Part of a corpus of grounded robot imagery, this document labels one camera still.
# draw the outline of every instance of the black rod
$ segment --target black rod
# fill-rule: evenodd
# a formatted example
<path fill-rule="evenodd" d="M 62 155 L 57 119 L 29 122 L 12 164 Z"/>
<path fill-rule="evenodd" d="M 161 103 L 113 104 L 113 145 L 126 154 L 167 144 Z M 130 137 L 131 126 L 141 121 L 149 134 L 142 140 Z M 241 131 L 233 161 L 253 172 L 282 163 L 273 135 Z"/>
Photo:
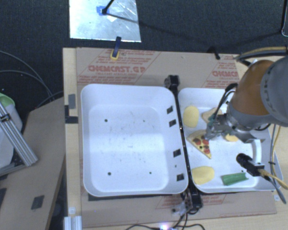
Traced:
<path fill-rule="evenodd" d="M 112 4 L 113 2 L 114 2 L 114 0 L 111 0 L 111 1 L 108 3 L 108 5 L 101 10 L 101 13 L 102 13 L 102 14 L 107 14 L 108 8 L 111 6 L 111 4 Z"/>
<path fill-rule="evenodd" d="M 284 24 L 285 24 L 285 17 L 286 17 L 286 10 L 287 10 L 287 1 L 288 0 L 284 0 L 283 15 L 282 15 L 282 23 L 280 25 L 280 32 L 283 30 Z"/>

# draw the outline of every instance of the yellow potato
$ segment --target yellow potato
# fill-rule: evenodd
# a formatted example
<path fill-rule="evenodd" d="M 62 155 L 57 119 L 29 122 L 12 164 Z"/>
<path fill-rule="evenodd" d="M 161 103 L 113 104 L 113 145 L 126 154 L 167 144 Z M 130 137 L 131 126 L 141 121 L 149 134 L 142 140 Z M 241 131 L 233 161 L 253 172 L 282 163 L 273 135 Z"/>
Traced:
<path fill-rule="evenodd" d="M 190 128 L 195 128 L 198 123 L 199 111 L 196 106 L 188 106 L 183 112 L 183 124 Z"/>
<path fill-rule="evenodd" d="M 209 166 L 192 169 L 192 178 L 197 185 L 205 184 L 215 177 L 215 170 Z"/>
<path fill-rule="evenodd" d="M 227 141 L 232 141 L 232 142 L 235 142 L 235 141 L 238 141 L 238 140 L 239 140 L 238 137 L 236 137 L 236 136 L 231 136 L 230 134 L 227 134 L 224 138 L 225 138 L 225 140 L 227 140 Z"/>
<path fill-rule="evenodd" d="M 206 123 L 209 123 L 208 118 L 216 111 L 216 107 L 211 109 L 210 111 L 202 113 L 202 118 Z M 222 114 L 222 111 L 219 109 L 217 112 L 218 115 Z"/>

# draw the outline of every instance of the empty white tray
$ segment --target empty white tray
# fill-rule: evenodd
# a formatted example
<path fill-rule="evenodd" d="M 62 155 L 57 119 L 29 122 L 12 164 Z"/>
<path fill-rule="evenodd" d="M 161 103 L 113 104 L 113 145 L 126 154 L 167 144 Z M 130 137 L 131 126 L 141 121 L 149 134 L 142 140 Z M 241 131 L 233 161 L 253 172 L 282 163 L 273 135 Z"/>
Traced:
<path fill-rule="evenodd" d="M 185 88 L 179 92 L 181 115 L 183 115 L 184 109 L 190 105 L 196 106 L 200 113 L 198 125 L 195 128 L 189 128 L 185 125 L 183 126 L 186 138 L 198 129 L 206 129 L 207 124 L 202 119 L 202 113 L 217 107 L 223 94 L 224 90 L 202 88 Z M 226 104 L 221 106 L 223 113 L 226 112 L 226 107 Z M 270 171 L 270 165 L 268 162 L 270 161 L 271 138 L 269 131 L 252 131 L 252 134 L 258 138 L 258 140 L 255 140 L 250 144 L 244 144 L 240 140 L 237 142 L 228 142 L 222 137 L 211 139 L 209 141 L 210 151 L 212 154 L 211 159 L 207 158 L 186 140 L 191 169 L 200 166 L 210 166 L 215 170 L 215 177 L 213 180 L 203 185 L 195 186 L 205 193 L 275 190 L 271 183 L 267 182 L 264 178 L 252 177 L 248 173 L 246 173 L 246 177 L 249 179 L 246 181 L 230 186 L 223 185 L 221 179 L 222 175 L 246 172 L 246 169 L 242 168 L 236 161 L 236 156 L 239 153 L 245 153 L 252 157 L 254 161 L 264 163 L 265 169 Z M 277 157 L 275 157 L 275 163 L 276 173 L 278 177 L 282 179 Z"/>
<path fill-rule="evenodd" d="M 81 92 L 84 186 L 94 196 L 178 194 L 188 185 L 175 98 L 163 87 Z"/>

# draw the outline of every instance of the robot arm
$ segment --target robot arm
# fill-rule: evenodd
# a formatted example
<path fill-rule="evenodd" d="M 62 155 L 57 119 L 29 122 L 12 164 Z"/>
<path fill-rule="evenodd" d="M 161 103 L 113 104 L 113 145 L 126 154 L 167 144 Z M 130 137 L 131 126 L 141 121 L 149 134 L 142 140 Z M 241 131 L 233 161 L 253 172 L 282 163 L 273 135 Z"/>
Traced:
<path fill-rule="evenodd" d="M 255 139 L 250 134 L 252 129 L 270 123 L 288 127 L 288 56 L 276 62 L 260 60 L 251 64 L 227 113 L 211 117 L 206 138 L 231 134 L 247 143 Z"/>

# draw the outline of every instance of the toy pizza slice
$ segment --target toy pizza slice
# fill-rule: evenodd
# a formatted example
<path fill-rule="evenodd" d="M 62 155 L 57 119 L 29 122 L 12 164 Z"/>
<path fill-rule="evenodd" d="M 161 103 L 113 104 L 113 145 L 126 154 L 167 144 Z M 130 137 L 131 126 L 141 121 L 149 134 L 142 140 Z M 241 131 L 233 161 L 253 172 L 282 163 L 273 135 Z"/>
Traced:
<path fill-rule="evenodd" d="M 209 141 L 205 139 L 206 130 L 200 129 L 190 134 L 187 140 L 191 142 L 201 153 L 211 159 Z"/>

